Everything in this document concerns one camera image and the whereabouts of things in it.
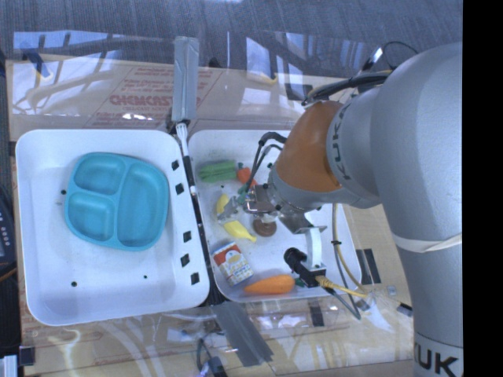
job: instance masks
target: plastic tray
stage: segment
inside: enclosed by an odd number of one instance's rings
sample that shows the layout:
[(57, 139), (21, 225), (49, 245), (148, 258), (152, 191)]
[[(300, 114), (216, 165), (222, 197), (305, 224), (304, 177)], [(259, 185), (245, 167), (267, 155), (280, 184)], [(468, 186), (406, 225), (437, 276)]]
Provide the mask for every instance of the plastic tray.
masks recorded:
[[(320, 287), (306, 288), (295, 287), (286, 295), (250, 295), (243, 291), (246, 284), (251, 284), (259, 279), (279, 273), (290, 273), (290, 268), (283, 259), (283, 255), (290, 247), (296, 247), (307, 252), (307, 238), (305, 235), (294, 235), (284, 225), (277, 221), (277, 231), (271, 237), (257, 236), (256, 242), (247, 239), (232, 237), (217, 222), (216, 207), (218, 198), (225, 193), (229, 197), (235, 196), (241, 187), (236, 180), (206, 183), (198, 176), (198, 170), (209, 164), (233, 159), (236, 163), (242, 162), (251, 167), (258, 147), (260, 137), (268, 130), (202, 130), (195, 133), (189, 140), (189, 151), (193, 159), (198, 196), (200, 200), (201, 216), (204, 223), (204, 231), (207, 238), (208, 250), (215, 252), (225, 244), (235, 241), (242, 255), (248, 261), (253, 271), (253, 276), (235, 286), (230, 286), (226, 276), (222, 274), (215, 260), (211, 259), (215, 281), (218, 289), (229, 299), (235, 302), (269, 301), (289, 298), (312, 298), (328, 295)], [(288, 131), (278, 130), (278, 133), (288, 136)], [(269, 169), (268, 163), (273, 163), (278, 156), (278, 150), (271, 150), (259, 168), (255, 179), (258, 183), (267, 181)], [(336, 284), (343, 284), (339, 274), (332, 241), (332, 206), (324, 205), (320, 210), (307, 214), (307, 218), (315, 226), (327, 226), (321, 233), (322, 261), (327, 267), (327, 277)], [(252, 232), (252, 216), (244, 212), (240, 213), (239, 220)], [(360, 280), (362, 271), (358, 262), (353, 240), (347, 224), (347, 219), (342, 206), (338, 206), (336, 227), (339, 240), (343, 242), (341, 251), (351, 273)]]
[(166, 223), (169, 187), (155, 166), (109, 152), (85, 154), (68, 183), (65, 220), (91, 243), (123, 250), (151, 247)]
[[(160, 169), (170, 206), (159, 240), (143, 251), (84, 242), (64, 219), (72, 171), (90, 152), (132, 156)], [(16, 147), (28, 308), (68, 325), (193, 308), (209, 292), (199, 229), (178, 142), (155, 130), (33, 130)]]

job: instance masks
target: orange toy carrot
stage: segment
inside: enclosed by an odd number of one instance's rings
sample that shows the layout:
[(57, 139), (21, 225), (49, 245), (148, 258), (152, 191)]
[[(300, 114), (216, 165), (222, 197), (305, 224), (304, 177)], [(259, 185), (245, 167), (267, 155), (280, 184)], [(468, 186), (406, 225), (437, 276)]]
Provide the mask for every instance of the orange toy carrot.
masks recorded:
[(296, 281), (288, 274), (270, 276), (263, 280), (258, 280), (243, 288), (247, 293), (257, 295), (280, 295), (289, 293), (295, 286)]
[[(244, 184), (248, 181), (248, 179), (250, 178), (251, 175), (252, 175), (252, 171), (250, 170), (250, 168), (243, 167), (243, 163), (239, 162), (238, 169), (237, 169), (237, 178), (239, 179), (239, 181)], [(257, 182), (255, 181), (255, 179), (253, 179), (251, 181), (250, 187), (252, 187), (253, 185), (256, 185), (256, 184), (257, 184)]]

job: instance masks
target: yellow toy banana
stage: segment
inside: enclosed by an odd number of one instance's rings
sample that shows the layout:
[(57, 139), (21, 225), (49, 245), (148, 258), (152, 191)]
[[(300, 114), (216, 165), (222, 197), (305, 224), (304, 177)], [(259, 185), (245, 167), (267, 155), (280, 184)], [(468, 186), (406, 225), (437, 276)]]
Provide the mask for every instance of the yellow toy banana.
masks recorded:
[[(221, 214), (224, 211), (224, 207), (228, 202), (229, 197), (226, 194), (222, 194), (217, 201), (217, 214)], [(257, 240), (256, 236), (251, 235), (250, 232), (239, 221), (228, 221), (222, 226), (231, 236), (248, 239), (252, 242), (255, 242)]]

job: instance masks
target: blue plate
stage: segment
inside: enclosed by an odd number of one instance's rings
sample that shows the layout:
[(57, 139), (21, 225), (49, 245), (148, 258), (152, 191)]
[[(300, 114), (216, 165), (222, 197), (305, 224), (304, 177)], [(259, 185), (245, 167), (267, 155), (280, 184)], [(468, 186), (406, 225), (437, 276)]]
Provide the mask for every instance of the blue plate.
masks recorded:
[(169, 205), (164, 173), (130, 156), (91, 152), (75, 165), (64, 217), (91, 243), (129, 251), (151, 247), (163, 232)]

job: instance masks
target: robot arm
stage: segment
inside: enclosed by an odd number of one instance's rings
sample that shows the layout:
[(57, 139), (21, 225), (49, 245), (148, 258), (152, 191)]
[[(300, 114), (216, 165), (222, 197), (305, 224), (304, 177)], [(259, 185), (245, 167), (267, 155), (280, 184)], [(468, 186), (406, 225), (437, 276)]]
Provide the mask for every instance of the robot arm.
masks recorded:
[(324, 203), (382, 203), (414, 309), (414, 375), (463, 375), (462, 45), (412, 57), (381, 86), (309, 107), (271, 169), (268, 200), (292, 232)]

